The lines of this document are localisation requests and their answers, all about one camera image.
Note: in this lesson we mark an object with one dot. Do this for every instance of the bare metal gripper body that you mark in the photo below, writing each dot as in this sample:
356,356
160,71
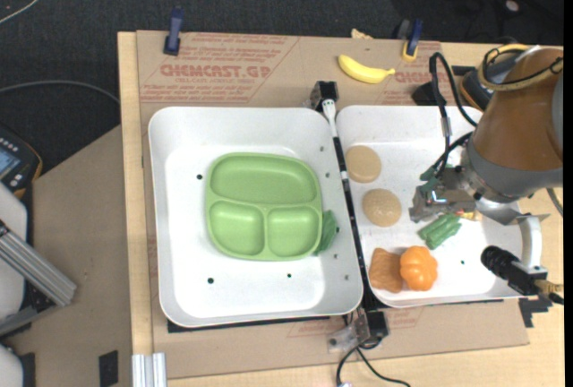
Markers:
454,192

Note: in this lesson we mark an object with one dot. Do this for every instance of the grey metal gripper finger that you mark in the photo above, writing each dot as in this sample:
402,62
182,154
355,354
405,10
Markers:
420,206

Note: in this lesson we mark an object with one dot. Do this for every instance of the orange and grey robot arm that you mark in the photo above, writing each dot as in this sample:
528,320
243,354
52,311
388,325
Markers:
515,130

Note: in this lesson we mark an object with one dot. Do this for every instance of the green beans bundle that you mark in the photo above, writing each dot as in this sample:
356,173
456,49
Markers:
438,232

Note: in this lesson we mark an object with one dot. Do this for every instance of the domed tan round bun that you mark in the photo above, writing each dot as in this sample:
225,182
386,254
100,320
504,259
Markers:
381,208

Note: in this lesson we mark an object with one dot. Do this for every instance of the orange pumpkin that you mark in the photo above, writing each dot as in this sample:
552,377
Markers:
418,269

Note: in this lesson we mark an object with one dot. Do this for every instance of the flat tan round biscuit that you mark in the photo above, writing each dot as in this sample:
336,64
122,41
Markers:
362,164

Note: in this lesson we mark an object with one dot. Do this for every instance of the thin black and white rod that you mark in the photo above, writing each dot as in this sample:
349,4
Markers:
348,192

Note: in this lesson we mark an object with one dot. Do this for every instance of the orange square cracker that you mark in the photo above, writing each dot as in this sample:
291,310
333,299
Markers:
385,271

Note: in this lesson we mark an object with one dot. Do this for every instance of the white plastic tray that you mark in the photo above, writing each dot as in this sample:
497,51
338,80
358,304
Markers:
447,277
188,242

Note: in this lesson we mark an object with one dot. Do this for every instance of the yellow banana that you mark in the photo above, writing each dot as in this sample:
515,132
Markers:
365,71

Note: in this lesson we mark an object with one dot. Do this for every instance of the green divided plate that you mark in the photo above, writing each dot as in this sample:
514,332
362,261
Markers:
262,206

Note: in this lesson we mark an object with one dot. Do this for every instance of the small beige crumpled piece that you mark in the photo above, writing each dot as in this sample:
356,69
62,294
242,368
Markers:
360,34

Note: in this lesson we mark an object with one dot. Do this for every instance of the brown cardboard board red print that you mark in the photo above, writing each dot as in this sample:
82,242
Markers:
233,71

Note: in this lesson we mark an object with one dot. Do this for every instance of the black cylinder on white bracket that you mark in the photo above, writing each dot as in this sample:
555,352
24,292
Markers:
506,266

